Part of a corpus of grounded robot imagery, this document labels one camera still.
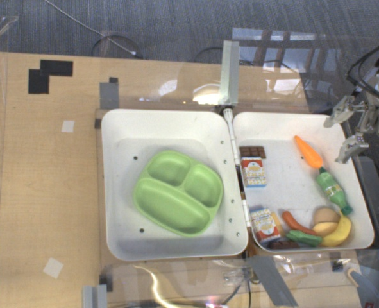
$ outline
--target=gray carpet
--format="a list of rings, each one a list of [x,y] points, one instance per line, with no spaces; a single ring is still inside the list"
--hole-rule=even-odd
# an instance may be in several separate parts
[[[192,61],[206,47],[232,39],[233,28],[325,34],[344,51],[341,76],[379,44],[379,0],[50,0],[81,22],[141,51],[147,59]],[[62,15],[43,0],[0,0],[3,16],[19,16],[0,50],[89,56],[99,35]],[[95,56],[131,58],[107,42]],[[220,53],[203,54],[219,62]],[[336,95],[352,86],[342,81]],[[367,152],[379,165],[379,139]]]

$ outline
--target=yellow banana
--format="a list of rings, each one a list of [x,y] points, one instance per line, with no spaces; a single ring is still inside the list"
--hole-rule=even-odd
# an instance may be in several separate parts
[[[338,246],[348,238],[350,228],[351,221],[349,220],[349,218],[341,215],[336,230],[323,238],[321,246]]]

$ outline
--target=bottle label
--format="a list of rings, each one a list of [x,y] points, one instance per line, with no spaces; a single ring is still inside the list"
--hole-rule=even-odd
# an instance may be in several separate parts
[[[338,184],[335,184],[333,186],[329,186],[328,188],[326,188],[324,190],[324,193],[326,194],[328,198],[331,198],[334,194],[341,191],[342,191],[342,188]]]

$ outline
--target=green divided plate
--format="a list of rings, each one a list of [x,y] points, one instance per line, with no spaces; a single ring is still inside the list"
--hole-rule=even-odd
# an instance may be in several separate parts
[[[223,183],[212,169],[177,151],[156,154],[140,174],[133,201],[141,214],[186,237],[204,232],[221,204]]]

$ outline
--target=table surface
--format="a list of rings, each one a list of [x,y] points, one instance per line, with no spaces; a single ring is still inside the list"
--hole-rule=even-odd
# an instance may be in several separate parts
[[[39,69],[41,59],[71,60],[74,74],[50,77],[48,95],[28,94],[28,70]],[[199,86],[196,79],[219,81],[219,70],[218,65],[0,53],[0,308],[81,307],[82,287],[99,282],[104,267],[94,129],[99,83],[119,79],[122,107],[210,110],[191,103],[192,90]],[[252,101],[256,110],[307,112],[304,95],[282,100],[252,90],[259,74],[256,67],[241,69],[240,87],[246,88],[241,101]],[[159,88],[176,80],[190,90],[160,97]],[[73,132],[62,132],[64,121],[74,121]],[[355,252],[341,257],[358,267]],[[58,278],[43,272],[50,258],[63,264]],[[357,290],[345,274],[314,265],[306,262],[312,272],[304,277],[285,275],[301,307],[358,307]],[[222,268],[211,260],[135,267],[119,261],[110,307],[153,295],[153,278],[136,266],[157,274],[169,298],[208,293],[224,298],[233,289],[222,283]],[[176,277],[187,289],[171,281]],[[273,306],[262,285],[252,291],[254,305]],[[246,289],[232,302],[247,307]]]

